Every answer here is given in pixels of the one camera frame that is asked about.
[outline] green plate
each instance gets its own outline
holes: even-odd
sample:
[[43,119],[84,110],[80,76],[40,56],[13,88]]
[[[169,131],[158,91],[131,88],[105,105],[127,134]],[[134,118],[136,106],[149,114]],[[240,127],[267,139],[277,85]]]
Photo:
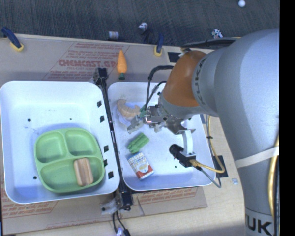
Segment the green plate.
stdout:
[[[39,178],[50,191],[74,192],[90,188],[101,182],[105,174],[103,156],[95,137],[85,129],[66,128],[43,133],[34,148]],[[80,158],[90,162],[94,181],[79,186],[73,163]]]

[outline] white tray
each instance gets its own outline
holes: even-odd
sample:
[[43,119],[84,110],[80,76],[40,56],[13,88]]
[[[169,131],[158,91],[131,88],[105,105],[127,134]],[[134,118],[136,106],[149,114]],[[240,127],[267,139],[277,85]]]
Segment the white tray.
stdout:
[[[0,89],[0,112],[5,191],[14,202],[27,204],[101,195],[118,188],[120,177],[98,86],[90,82],[11,81]],[[34,143],[44,132],[70,127],[86,129],[95,136],[107,166],[98,186],[57,194],[39,180]]]
[[[156,84],[157,83],[151,83],[150,94]],[[161,84],[159,91],[162,90],[163,86],[164,84]],[[126,125],[119,121],[117,101],[119,99],[125,99],[130,107],[133,107],[135,104],[142,107],[145,104],[147,88],[147,83],[139,82],[117,82],[110,85],[108,88],[108,98],[124,182],[130,189],[135,191],[194,187],[211,184],[211,181],[202,172],[193,167],[183,167],[179,161],[174,159],[170,154],[169,147],[172,144],[178,144],[183,147],[182,135],[174,135],[166,128],[162,128],[160,132],[155,133],[154,129],[150,129],[148,125],[144,125],[141,129],[128,134]],[[155,94],[149,105],[157,104],[157,100],[158,95]],[[193,149],[196,153],[196,159],[214,168],[200,115],[193,116],[190,121],[185,122],[184,126],[186,128],[196,129],[192,134]],[[142,147],[140,152],[146,156],[148,162],[154,169],[154,174],[143,180],[137,178],[127,161],[127,157],[130,155],[127,146],[140,132],[143,132],[150,139],[150,142]],[[213,171],[206,172],[213,179],[215,178],[215,173]]]

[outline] toy carrot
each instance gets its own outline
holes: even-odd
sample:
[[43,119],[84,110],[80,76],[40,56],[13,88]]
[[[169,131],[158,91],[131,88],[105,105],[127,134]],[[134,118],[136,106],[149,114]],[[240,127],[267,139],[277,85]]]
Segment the toy carrot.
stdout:
[[124,74],[127,71],[127,62],[122,50],[119,51],[117,71],[120,73],[119,79],[124,80]]

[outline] black cable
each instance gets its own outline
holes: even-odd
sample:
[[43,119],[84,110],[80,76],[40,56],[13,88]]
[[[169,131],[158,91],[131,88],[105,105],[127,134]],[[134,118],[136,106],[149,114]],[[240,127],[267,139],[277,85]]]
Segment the black cable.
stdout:
[[206,48],[206,49],[218,49],[221,47],[227,47],[233,44],[237,38],[217,38],[208,39],[200,42],[187,43],[181,46],[181,48]]
[[117,216],[117,219],[118,219],[119,223],[120,223],[121,226],[123,227],[123,234],[124,234],[125,236],[131,236],[129,230],[126,229],[125,226],[124,226],[124,224],[121,222],[121,220],[120,220],[120,218],[119,218],[118,211],[115,211],[115,212],[113,213],[113,225],[114,225],[114,230],[115,230],[115,232],[116,232],[116,233],[118,232],[118,229],[117,229],[116,224],[115,224],[115,215]]
[[148,79],[148,84],[147,84],[147,100],[146,100],[146,104],[145,104],[144,110],[146,110],[147,107],[148,107],[148,102],[149,102],[149,98],[150,98],[149,97],[149,87],[150,87],[151,80],[152,80],[152,78],[154,76],[154,73],[157,72],[157,71],[159,71],[159,70],[169,70],[169,69],[173,69],[173,66],[172,65],[159,65],[159,66],[153,68],[151,70],[151,72],[149,73],[149,76],[147,78]]
[[208,173],[206,173],[205,171],[204,171],[204,169],[202,169],[201,167],[195,167],[197,170],[199,170],[199,171],[201,171],[204,175],[206,175],[211,181],[212,181],[212,183],[214,183],[218,188],[221,188],[222,187],[222,184],[221,184],[221,181],[220,181],[220,179],[219,179],[219,183],[220,184],[218,184],[217,182],[215,182],[214,181],[214,179],[213,178],[211,178],[211,176],[208,174]]
[[145,104],[144,110],[146,110],[147,107],[148,107],[148,95],[149,95],[149,86],[150,86],[150,84],[151,84],[151,80],[149,79],[148,80],[148,84],[147,84],[147,100],[146,100],[146,104]]
[[280,235],[280,156],[277,157],[275,168],[274,235]]
[[117,227],[116,227],[116,225],[115,225],[115,212],[113,213],[113,225],[114,225],[115,233],[117,233],[118,230],[117,230]]
[[166,83],[166,81],[161,81],[160,83],[158,83],[157,86],[156,86],[155,88],[153,88],[152,93],[151,93],[150,96],[148,96],[148,94],[147,94],[148,100],[146,101],[146,106],[147,106],[148,103],[151,101],[153,95],[156,93],[158,87],[159,87],[162,83]]
[[119,213],[118,211],[116,211],[116,215],[117,215],[117,219],[119,221],[119,223],[121,224],[121,226],[123,227],[124,230],[126,230],[126,228],[124,227],[123,223],[121,222],[120,218],[119,218]]

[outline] cardboard sheet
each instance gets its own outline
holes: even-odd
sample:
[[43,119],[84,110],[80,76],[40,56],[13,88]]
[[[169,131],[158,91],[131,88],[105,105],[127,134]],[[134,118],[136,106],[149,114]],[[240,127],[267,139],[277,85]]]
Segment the cardboard sheet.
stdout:
[[[24,50],[16,52],[9,40],[0,38],[0,88],[12,80],[89,81],[98,67],[108,70],[108,84],[118,80],[116,64],[119,50],[125,53],[128,72],[126,81],[147,81],[153,67],[172,64],[167,52],[179,52],[179,47],[164,47],[162,56],[153,55],[153,46],[82,39],[65,39],[17,34]],[[155,81],[164,80],[168,72],[160,72]],[[4,188],[0,128],[0,178],[5,235],[110,221],[102,215],[100,204],[112,195],[83,197],[21,205],[11,201]],[[207,207],[201,187],[162,190],[133,194],[131,211],[124,218]]]

